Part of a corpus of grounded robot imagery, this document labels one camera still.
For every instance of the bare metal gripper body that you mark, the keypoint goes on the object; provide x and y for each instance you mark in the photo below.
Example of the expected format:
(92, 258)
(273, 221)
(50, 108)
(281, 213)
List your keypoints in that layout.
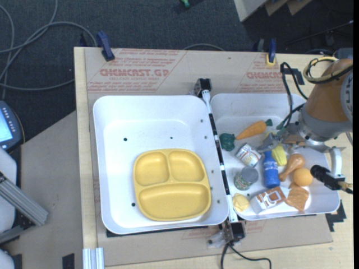
(311, 143)

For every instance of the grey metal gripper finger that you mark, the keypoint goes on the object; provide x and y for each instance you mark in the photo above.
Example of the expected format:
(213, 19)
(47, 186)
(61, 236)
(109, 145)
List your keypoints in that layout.
(268, 145)

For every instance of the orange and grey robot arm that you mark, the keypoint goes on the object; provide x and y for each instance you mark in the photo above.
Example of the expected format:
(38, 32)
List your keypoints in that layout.
(325, 105)

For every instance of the yellow corn cob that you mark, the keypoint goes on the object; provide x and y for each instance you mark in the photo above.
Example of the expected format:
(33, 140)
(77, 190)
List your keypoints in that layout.
(280, 155)

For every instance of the orange carrot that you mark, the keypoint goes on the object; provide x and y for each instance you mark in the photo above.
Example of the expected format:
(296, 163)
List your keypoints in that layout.
(252, 130)

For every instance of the white and red can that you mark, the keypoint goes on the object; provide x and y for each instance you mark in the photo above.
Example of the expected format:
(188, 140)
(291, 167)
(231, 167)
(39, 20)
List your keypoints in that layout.
(248, 155)

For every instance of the blue bottle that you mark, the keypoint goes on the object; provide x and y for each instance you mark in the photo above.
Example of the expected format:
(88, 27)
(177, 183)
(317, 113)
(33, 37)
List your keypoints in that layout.
(271, 171)

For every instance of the brown chicken drumstick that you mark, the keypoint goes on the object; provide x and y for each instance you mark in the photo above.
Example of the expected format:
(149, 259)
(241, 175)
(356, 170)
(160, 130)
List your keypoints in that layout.
(294, 164)

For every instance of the orange fruit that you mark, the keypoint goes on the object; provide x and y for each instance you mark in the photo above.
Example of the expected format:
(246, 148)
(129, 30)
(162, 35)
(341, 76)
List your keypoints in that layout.
(303, 177)

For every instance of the green can with grey lid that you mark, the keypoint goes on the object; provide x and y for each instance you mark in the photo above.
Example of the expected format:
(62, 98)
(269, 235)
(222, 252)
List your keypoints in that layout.
(246, 178)

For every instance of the green broccoli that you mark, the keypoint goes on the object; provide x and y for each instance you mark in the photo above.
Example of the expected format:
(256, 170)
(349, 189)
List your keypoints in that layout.
(227, 141)

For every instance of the white plastic tray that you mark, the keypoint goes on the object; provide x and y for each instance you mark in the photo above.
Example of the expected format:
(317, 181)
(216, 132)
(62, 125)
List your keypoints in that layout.
(157, 116)
(238, 108)

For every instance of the white and brown carton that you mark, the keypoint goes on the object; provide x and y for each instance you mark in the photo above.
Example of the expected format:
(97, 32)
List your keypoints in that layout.
(266, 199)

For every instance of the brown bread slice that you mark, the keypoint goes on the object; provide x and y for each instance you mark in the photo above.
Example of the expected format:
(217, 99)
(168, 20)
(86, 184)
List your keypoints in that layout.
(298, 198)

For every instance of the thin black and white rod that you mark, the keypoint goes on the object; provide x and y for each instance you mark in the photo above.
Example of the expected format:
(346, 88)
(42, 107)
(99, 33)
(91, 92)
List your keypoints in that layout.
(213, 127)

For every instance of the pale yellow lumpy toy food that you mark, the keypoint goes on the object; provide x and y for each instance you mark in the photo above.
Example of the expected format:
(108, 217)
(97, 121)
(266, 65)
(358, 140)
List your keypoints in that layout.
(240, 203)

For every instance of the yellow divided plate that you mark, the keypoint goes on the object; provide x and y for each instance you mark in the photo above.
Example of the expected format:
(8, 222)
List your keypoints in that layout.
(171, 186)

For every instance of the brown cardboard board red print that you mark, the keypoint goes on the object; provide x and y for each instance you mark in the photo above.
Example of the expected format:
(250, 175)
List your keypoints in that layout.
(174, 71)

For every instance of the black cylinder on white bracket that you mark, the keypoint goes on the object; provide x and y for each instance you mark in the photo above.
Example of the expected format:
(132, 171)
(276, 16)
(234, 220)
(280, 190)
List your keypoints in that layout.
(325, 175)

